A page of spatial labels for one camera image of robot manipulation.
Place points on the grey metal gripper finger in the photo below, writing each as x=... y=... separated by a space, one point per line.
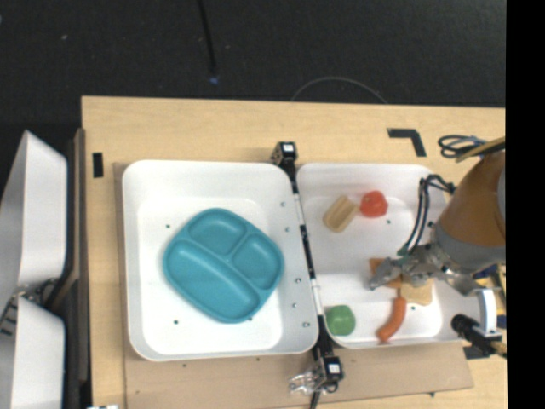
x=418 y=280
x=383 y=273

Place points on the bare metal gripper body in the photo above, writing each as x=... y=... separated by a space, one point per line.
x=430 y=260

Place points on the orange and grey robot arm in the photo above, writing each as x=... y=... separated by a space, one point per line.
x=472 y=211

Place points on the brown toy bread slice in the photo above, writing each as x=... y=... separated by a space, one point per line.
x=419 y=296

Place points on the white plastic tray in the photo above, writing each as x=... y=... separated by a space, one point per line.
x=340 y=266
x=149 y=271

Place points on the orange toy sausage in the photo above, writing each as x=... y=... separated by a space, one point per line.
x=394 y=320

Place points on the green toy apple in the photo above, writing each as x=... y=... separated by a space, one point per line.
x=340 y=321

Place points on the red toy tomato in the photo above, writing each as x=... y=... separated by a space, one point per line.
x=374 y=205

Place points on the tan toy bread roll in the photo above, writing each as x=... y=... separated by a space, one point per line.
x=338 y=214

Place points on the thin black and white rod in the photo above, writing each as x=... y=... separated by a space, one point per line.
x=307 y=254

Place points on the blue divided plate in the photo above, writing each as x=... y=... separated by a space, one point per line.
x=221 y=266

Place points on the black cylinder on white bracket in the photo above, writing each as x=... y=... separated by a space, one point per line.
x=485 y=309

